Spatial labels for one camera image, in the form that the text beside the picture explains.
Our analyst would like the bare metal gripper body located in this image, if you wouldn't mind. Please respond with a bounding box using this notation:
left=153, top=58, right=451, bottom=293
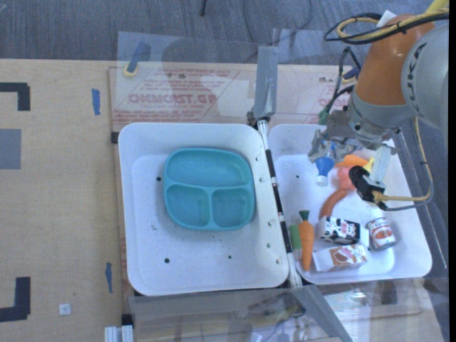
left=321, top=109, right=385, bottom=152

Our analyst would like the blue bottle with white cap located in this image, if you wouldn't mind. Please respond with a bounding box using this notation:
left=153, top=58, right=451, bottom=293
left=314, top=147, right=336, bottom=187

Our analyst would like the orange flat toy food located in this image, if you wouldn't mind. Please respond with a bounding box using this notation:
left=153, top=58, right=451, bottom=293
left=336, top=154, right=370, bottom=168

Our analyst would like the pink round toy food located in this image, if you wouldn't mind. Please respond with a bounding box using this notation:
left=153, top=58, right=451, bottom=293
left=336, top=166, right=357, bottom=192

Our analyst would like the orange sausage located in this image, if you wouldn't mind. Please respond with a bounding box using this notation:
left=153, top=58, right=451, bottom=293
left=318, top=187, right=349, bottom=221

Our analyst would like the thin black and white rod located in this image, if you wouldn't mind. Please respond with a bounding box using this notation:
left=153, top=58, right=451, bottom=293
left=256, top=119, right=303, bottom=289

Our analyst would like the black and white cow carton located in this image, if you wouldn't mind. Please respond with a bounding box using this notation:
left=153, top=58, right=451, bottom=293
left=317, top=216, right=362, bottom=246

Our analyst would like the small orange and white can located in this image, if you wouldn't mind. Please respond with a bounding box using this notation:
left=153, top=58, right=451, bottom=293
left=366, top=217, right=397, bottom=252

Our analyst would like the orange carrot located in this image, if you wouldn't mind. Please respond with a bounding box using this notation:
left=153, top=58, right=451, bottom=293
left=297, top=209, right=316, bottom=272

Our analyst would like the green and white stick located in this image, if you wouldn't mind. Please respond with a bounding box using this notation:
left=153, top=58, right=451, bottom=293
left=288, top=224, right=304, bottom=262

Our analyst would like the orange and white carton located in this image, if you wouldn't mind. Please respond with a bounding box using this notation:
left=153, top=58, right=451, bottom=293
left=312, top=243, right=368, bottom=273

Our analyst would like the blue divided plate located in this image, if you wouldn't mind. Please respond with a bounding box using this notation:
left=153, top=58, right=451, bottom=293
left=162, top=147, right=257, bottom=232

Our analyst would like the white plastic tray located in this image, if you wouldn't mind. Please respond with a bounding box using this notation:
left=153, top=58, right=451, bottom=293
left=267, top=123, right=433, bottom=286
left=117, top=121, right=291, bottom=296

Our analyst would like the brown cardboard board red print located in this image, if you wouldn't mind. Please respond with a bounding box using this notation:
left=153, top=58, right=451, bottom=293
left=108, top=62, right=425, bottom=321

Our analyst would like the black cylinder on white bracket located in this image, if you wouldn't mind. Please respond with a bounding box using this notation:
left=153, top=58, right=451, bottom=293
left=348, top=144, right=393, bottom=207

